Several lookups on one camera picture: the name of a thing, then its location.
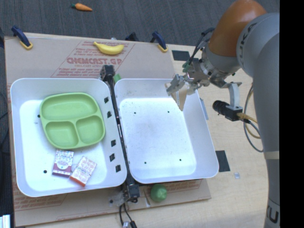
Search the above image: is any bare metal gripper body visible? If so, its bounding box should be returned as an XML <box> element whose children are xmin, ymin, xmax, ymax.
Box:
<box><xmin>184</xmin><ymin>60</ymin><xmax>224</xmax><ymax>88</ymax></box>

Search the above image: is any brown cardboard board, red print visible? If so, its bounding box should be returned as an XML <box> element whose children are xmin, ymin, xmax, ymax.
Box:
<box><xmin>4</xmin><ymin>32</ymin><xmax>212</xmax><ymax>228</ymax></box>

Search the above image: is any white plastic tray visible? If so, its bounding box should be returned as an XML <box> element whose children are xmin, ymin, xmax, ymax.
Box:
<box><xmin>114</xmin><ymin>78</ymin><xmax>219</xmax><ymax>185</ymax></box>
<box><xmin>9</xmin><ymin>77</ymin><xmax>128</xmax><ymax>198</ymax></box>

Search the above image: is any thin black and white rod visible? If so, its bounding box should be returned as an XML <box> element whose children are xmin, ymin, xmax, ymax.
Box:
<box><xmin>106</xmin><ymin>74</ymin><xmax>134</xmax><ymax>186</ymax></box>

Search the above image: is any yellow banana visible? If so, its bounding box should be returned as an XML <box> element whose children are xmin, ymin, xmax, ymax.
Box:
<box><xmin>93</xmin><ymin>41</ymin><xmax>125</xmax><ymax>56</ymax></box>

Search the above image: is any green round toy fruit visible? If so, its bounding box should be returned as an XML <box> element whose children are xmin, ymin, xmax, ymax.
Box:
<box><xmin>150</xmin><ymin>183</ymin><xmax>168</xmax><ymax>203</ymax></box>

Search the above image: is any green divided plate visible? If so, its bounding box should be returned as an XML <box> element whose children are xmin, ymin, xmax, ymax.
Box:
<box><xmin>39</xmin><ymin>92</ymin><xmax>106</xmax><ymax>150</ymax></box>

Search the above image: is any orange carrot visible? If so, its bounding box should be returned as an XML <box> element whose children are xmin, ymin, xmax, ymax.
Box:
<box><xmin>71</xmin><ymin>2</ymin><xmax>93</xmax><ymax>12</ymax></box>

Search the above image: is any orange and white carton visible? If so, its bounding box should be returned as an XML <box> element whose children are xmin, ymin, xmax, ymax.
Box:
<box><xmin>69</xmin><ymin>155</ymin><xmax>98</xmax><ymax>188</ymax></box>

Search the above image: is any maroon and white carton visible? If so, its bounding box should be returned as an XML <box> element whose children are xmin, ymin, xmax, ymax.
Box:
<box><xmin>51</xmin><ymin>149</ymin><xmax>75</xmax><ymax>177</ymax></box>

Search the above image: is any black cylinder on white bracket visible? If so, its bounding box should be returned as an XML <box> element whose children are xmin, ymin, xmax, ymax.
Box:
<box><xmin>212</xmin><ymin>81</ymin><xmax>244</xmax><ymax>122</ymax></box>

